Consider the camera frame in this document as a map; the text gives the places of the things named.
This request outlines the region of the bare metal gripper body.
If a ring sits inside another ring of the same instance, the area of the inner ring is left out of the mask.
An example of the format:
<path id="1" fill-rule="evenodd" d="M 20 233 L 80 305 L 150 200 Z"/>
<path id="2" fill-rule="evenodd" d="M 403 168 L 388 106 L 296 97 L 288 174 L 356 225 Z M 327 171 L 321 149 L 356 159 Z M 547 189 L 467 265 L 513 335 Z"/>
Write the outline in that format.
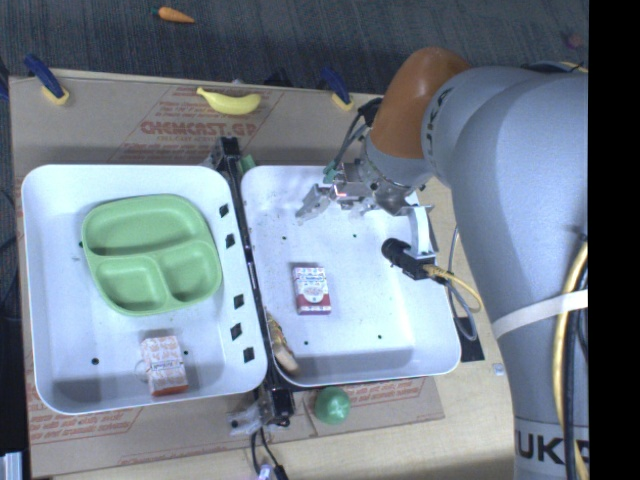
<path id="1" fill-rule="evenodd" d="M 327 183 L 332 185 L 330 197 L 341 206 L 350 200 L 372 197 L 375 209 L 391 216 L 403 216 L 413 206 L 407 198 L 419 186 L 419 161 L 371 159 L 354 162 L 331 162 L 327 166 Z"/>

